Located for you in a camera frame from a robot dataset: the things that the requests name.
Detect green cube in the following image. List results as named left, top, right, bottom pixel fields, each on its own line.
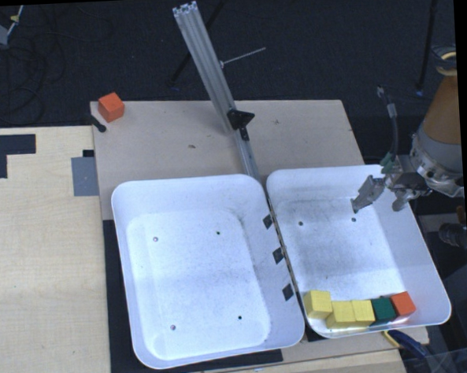
left=370, top=296, right=398, bottom=327

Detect black cylinder on white bracket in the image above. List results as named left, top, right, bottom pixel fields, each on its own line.
left=435, top=205, right=467, bottom=250

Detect orange cube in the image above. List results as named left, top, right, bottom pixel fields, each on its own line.
left=96, top=90, right=127, bottom=124
left=389, top=290, right=418, bottom=318

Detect pale wood board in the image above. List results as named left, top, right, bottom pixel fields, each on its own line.
left=90, top=82, right=432, bottom=373

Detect yellow cube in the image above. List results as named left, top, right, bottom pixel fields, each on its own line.
left=324, top=299, right=358, bottom=331
left=350, top=297, right=377, bottom=327
left=302, top=289, right=335, bottom=322

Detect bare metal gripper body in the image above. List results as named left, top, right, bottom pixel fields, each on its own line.
left=383, top=148, right=466, bottom=203

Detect white plastic tray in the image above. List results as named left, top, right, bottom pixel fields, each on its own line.
left=109, top=169, right=309, bottom=373
left=264, top=158, right=454, bottom=343

